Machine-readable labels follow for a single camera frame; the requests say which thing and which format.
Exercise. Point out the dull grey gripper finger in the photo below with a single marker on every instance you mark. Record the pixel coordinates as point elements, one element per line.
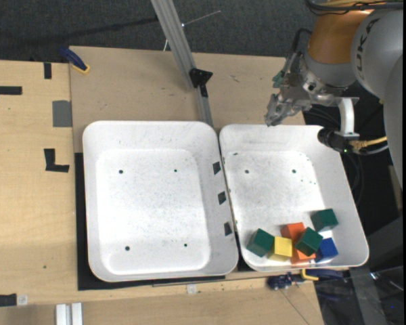
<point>272,112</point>
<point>288,111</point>

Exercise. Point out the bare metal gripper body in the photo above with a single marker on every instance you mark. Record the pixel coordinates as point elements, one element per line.
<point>299,91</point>

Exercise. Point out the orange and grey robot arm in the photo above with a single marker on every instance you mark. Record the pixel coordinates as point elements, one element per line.
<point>375,46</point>

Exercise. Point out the white plastic tray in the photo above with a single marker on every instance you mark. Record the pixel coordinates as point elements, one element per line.
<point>152,212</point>
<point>274,198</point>

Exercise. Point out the green cube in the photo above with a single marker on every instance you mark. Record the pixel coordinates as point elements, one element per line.
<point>324,219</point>
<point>260,242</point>
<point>308,240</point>

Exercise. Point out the orange cube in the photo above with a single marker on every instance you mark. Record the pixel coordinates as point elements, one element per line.
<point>299,258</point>
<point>291,230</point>

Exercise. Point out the yellow cube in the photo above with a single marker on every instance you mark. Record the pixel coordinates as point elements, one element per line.
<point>282,248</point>

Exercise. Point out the blue cube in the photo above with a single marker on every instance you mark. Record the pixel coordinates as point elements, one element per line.
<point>327,249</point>

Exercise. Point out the black cylinder on white bracket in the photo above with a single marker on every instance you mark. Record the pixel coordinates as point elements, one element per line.
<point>348,117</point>

